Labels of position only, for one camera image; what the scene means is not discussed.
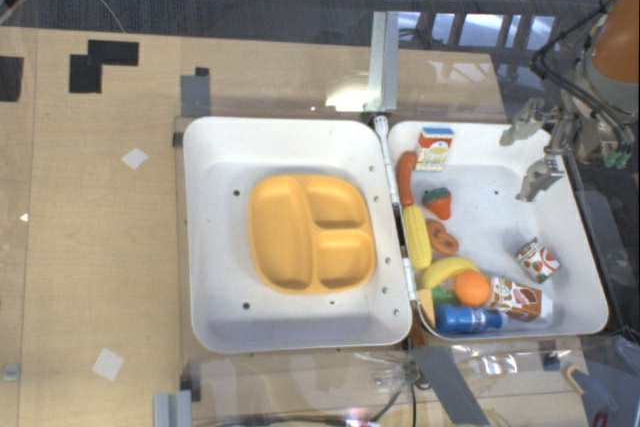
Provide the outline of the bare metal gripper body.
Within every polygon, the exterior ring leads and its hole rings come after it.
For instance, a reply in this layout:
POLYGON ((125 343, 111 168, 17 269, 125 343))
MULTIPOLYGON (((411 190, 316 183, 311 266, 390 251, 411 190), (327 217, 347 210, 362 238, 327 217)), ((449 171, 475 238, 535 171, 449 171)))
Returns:
POLYGON ((572 154, 583 164, 601 159, 601 123, 589 113, 580 100, 562 92, 560 104, 551 112, 551 138, 545 153, 551 156, 572 154))

